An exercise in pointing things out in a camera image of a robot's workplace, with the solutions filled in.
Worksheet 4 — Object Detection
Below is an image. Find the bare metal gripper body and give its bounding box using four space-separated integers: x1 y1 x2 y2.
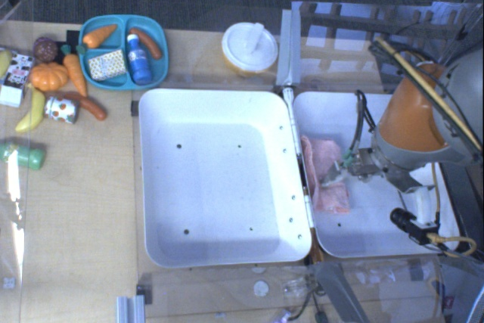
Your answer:
346 146 425 194

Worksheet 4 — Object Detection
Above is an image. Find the pink cloth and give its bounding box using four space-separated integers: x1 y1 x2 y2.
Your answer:
299 135 352 215

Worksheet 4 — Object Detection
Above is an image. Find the white plastic tray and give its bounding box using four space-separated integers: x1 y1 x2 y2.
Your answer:
137 87 313 270
292 91 461 259

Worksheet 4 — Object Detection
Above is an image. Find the yellow cup with white lid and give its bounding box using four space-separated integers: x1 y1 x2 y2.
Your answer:
220 21 279 79

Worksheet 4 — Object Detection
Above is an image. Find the blue divided plate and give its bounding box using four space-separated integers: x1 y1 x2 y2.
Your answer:
77 14 169 92

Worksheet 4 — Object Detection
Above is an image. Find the blue bottle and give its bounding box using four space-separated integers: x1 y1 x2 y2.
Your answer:
126 33 154 85

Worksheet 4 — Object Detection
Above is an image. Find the brown sausage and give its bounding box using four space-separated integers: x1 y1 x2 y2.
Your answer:
129 26 164 61
45 90 108 123

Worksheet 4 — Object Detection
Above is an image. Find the orange carrot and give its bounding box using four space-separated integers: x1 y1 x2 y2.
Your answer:
76 23 119 56
60 44 89 99

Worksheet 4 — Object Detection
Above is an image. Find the white can with orange print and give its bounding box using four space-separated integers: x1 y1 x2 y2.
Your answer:
43 95 80 125

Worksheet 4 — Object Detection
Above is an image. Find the orange pumpkin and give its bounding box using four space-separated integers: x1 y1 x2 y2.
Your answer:
28 61 70 93

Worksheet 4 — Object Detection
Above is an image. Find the yellow banana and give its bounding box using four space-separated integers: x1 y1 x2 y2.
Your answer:
14 83 47 134
0 48 14 80

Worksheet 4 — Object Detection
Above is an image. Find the green bottle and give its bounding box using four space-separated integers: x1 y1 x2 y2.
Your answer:
0 143 47 171

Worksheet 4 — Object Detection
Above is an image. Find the brown doughnut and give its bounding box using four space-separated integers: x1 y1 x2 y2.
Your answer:
32 36 59 64

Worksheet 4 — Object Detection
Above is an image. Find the white carton with cow print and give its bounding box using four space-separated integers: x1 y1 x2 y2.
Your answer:
0 50 35 108

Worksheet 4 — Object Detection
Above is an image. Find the black cylinder on white bracket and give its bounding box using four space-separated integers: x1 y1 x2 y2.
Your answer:
389 185 442 246

